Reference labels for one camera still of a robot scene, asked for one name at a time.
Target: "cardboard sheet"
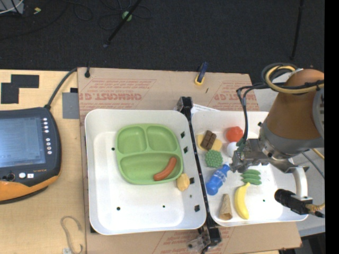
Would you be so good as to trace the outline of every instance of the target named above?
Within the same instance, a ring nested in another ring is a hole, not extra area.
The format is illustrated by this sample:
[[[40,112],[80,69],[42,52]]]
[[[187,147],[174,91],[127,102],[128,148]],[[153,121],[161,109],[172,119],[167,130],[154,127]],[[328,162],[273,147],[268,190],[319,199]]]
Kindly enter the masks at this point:
[[[198,86],[194,83],[197,72],[91,68],[89,78],[85,72],[86,68],[78,68],[87,253],[191,253],[186,243],[199,235],[197,230],[113,236],[91,232],[84,119],[96,108],[172,110],[181,96],[217,110],[241,111],[236,89],[250,85],[249,76],[207,72],[204,83]],[[259,111],[254,93],[247,95],[247,109]],[[301,245],[293,222],[222,227],[220,232],[222,242],[209,253],[250,253]]]

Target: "brown toy chocolate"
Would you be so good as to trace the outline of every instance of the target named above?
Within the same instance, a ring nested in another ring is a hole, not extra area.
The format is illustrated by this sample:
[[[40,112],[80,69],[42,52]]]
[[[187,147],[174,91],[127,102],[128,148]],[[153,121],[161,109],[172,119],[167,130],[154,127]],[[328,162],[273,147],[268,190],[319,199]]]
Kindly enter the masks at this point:
[[[200,143],[200,146],[203,147],[204,149],[210,150],[216,138],[217,135],[215,133],[212,133],[210,130],[207,130],[203,140]]]

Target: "yellow clip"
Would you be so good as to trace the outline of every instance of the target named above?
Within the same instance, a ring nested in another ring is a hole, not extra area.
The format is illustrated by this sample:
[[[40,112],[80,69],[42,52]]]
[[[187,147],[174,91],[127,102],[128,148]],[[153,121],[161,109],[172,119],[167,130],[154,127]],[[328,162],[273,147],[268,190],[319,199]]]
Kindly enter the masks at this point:
[[[198,82],[198,77],[199,77],[200,74],[197,75],[197,77],[195,78],[194,82],[198,85],[198,86],[201,86],[203,81],[205,80],[205,76],[201,79],[201,82]]]
[[[207,66],[208,66],[208,63],[204,62],[199,67],[199,70],[198,70],[199,74],[197,75],[197,77],[194,80],[195,84],[197,84],[198,86],[201,86],[203,81],[205,80],[205,72],[207,70]]]

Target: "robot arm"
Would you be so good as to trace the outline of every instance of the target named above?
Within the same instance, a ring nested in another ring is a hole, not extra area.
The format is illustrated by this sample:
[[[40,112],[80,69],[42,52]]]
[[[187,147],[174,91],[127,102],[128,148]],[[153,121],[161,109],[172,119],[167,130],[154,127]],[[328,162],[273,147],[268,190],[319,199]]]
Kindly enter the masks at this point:
[[[296,193],[278,189],[275,199],[299,214],[321,216],[319,206],[312,205],[312,198],[308,197],[305,175],[308,167],[297,166],[290,159],[309,149],[324,147],[323,80],[324,73],[318,70],[299,69],[283,87],[270,83],[279,93],[265,121],[260,123],[259,137],[240,141],[230,164],[233,172],[242,173],[252,165],[272,164],[283,173],[293,173]]]

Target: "toy tomato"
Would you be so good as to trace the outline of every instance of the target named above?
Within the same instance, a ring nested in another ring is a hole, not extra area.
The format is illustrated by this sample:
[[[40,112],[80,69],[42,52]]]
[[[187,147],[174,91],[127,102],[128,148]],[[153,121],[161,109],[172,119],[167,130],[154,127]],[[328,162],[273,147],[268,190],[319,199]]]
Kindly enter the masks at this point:
[[[229,142],[238,142],[244,135],[244,131],[239,127],[231,127],[226,132],[226,139]]]

